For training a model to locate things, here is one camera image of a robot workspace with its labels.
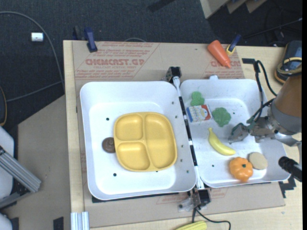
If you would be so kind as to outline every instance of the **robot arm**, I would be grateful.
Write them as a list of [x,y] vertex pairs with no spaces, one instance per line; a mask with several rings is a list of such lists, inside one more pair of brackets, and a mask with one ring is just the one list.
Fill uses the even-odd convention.
[[300,162],[282,157],[279,165],[293,175],[298,181],[302,181],[302,141],[295,140],[292,135],[302,132],[302,64],[295,73],[288,74],[283,87],[269,107],[267,115],[254,119],[250,125],[242,123],[236,125],[228,139],[229,143],[243,140],[246,136],[252,135],[256,142],[265,138],[276,139],[288,146],[297,146],[300,155]]

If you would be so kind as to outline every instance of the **wooden table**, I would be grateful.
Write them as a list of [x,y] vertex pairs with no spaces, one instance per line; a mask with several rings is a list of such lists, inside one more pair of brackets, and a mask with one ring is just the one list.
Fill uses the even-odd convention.
[[[69,150],[69,170],[70,170],[70,191],[71,191],[71,212],[84,212],[83,183],[80,162],[80,144],[78,133],[78,119],[76,113],[76,90],[73,66],[72,41],[64,41],[64,67],[65,67],[65,86],[66,86],[66,109],[67,109],[67,129],[68,129],[68,150]],[[273,70],[280,61],[284,48],[280,47],[252,47],[237,46],[242,69],[247,79],[255,79],[254,70],[250,65],[243,64],[242,58],[254,58],[260,60],[268,74],[271,87],[279,91],[281,84],[275,80]],[[265,84],[263,74],[260,74],[260,81],[269,99],[273,95]],[[297,148],[285,146],[289,158],[299,161]],[[212,220],[228,220],[232,224],[232,229],[303,229],[303,211],[302,211],[302,183],[296,181],[296,188],[286,192],[285,206],[266,208],[258,210],[231,212],[224,214],[210,215]],[[101,227],[95,229],[108,230],[172,230],[184,224],[191,222],[191,218],[177,218],[170,220],[150,221],[135,224],[117,225],[110,227]],[[228,229],[226,224],[208,223],[208,229]]]

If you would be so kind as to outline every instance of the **black floor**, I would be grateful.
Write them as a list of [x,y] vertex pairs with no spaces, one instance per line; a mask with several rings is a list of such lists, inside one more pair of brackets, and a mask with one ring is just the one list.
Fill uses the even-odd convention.
[[[238,45],[285,46],[302,40],[302,22],[265,30],[302,18],[302,0],[268,0],[253,13],[242,5],[229,14],[222,7],[208,20],[200,0],[0,0],[0,86],[7,102],[4,128],[12,129],[64,94],[49,42],[34,43],[31,32],[47,32],[63,74],[63,40],[72,39],[74,26],[90,26],[97,41],[125,41],[136,37],[147,42],[230,43],[241,34]],[[250,34],[260,33],[253,37]],[[20,99],[51,84],[56,85]]]

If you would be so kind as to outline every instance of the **small box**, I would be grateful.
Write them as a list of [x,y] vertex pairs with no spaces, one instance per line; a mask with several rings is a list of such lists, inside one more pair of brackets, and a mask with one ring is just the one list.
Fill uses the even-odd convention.
[[212,114],[208,105],[190,106],[187,108],[190,122],[201,122],[212,119]]

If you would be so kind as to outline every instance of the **yellow corn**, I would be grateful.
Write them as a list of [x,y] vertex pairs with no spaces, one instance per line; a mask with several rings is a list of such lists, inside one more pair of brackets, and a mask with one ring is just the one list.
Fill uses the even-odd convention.
[[176,230],[206,230],[207,224],[204,221],[197,221],[188,225],[177,228]]

